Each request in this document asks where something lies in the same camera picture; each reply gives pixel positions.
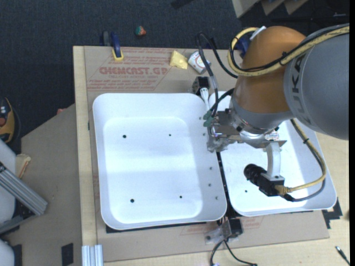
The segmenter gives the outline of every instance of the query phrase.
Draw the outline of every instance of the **yellow sponge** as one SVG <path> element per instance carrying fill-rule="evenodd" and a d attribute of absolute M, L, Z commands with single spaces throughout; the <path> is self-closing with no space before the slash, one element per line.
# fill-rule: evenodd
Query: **yellow sponge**
<path fill-rule="evenodd" d="M 174 50 L 171 54 L 170 66 L 176 66 L 181 69 L 187 69 L 187 58 Z"/>

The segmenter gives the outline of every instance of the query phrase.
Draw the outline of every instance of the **white plastic tray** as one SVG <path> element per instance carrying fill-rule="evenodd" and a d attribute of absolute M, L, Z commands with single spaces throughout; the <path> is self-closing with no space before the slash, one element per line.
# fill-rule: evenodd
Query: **white plastic tray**
<path fill-rule="evenodd" d="M 215 97 L 212 95 L 211 105 L 214 100 Z M 219 110 L 228 108 L 229 102 L 230 97 L 226 97 L 219 103 Z M 316 133 L 301 123 L 299 125 L 322 155 Z M 285 186 L 295 187 L 318 179 L 322 174 L 321 168 L 290 121 L 284 121 L 280 125 L 278 136 L 280 140 L 287 140 L 281 147 L 281 176 L 285 178 Z M 244 168 L 250 163 L 267 169 L 267 154 L 263 149 L 253 148 L 246 143 L 234 143 L 221 152 L 221 159 L 231 205 L 243 216 L 329 209 L 336 203 L 337 195 L 328 170 L 325 187 L 320 194 L 306 201 L 289 202 L 279 196 L 267 197 L 244 176 Z M 292 192 L 291 196 L 302 198 L 313 194 L 320 187 L 321 183 Z"/>
<path fill-rule="evenodd" d="M 93 104 L 104 222 L 125 230 L 216 221 L 227 203 L 196 95 L 98 96 Z"/>

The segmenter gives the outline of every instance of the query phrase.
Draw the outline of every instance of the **white can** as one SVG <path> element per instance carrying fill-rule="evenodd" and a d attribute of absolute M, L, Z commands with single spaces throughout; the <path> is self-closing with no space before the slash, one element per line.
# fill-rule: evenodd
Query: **white can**
<path fill-rule="evenodd" d="M 202 61 L 199 51 L 192 53 L 188 62 L 200 74 L 203 74 L 206 71 L 206 66 Z"/>

